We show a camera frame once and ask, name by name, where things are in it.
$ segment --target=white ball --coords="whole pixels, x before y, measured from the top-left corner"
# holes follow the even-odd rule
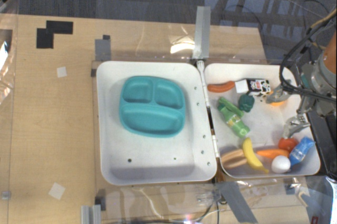
[[[290,160],[285,156],[277,156],[272,162],[272,171],[276,174],[283,174],[290,169]]]

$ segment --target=blue package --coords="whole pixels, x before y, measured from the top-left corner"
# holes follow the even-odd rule
[[[312,148],[314,144],[315,142],[313,140],[311,140],[308,137],[304,137],[289,154],[291,167],[293,167],[297,163],[300,163],[305,158],[309,149]]]

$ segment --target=red tomato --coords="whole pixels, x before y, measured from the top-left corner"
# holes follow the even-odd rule
[[[281,138],[279,141],[279,148],[291,152],[293,148],[298,145],[298,143],[299,142],[295,138]]]

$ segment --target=yellow banana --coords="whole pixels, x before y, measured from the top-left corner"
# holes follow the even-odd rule
[[[260,162],[260,160],[255,155],[253,151],[252,141],[250,138],[246,138],[243,141],[242,150],[243,150],[244,156],[247,159],[247,163],[249,164],[250,167],[252,167],[255,170],[264,171],[265,173],[269,172],[268,169],[263,167],[263,164]]]

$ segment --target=wooden table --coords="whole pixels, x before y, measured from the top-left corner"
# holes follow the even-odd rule
[[[47,20],[74,22],[73,34],[56,34],[54,49],[37,49],[36,29],[45,28]],[[193,36],[194,25],[19,16],[10,224],[80,223],[81,206],[94,203],[95,174],[100,173],[95,166],[91,78],[95,39],[110,35],[113,58],[130,59],[166,53],[170,38],[183,32]],[[212,26],[210,43],[211,56],[264,57],[257,29]],[[66,67],[66,77],[58,78],[59,67]],[[60,200],[48,194],[55,182],[65,188]],[[234,221],[230,211],[222,214]]]

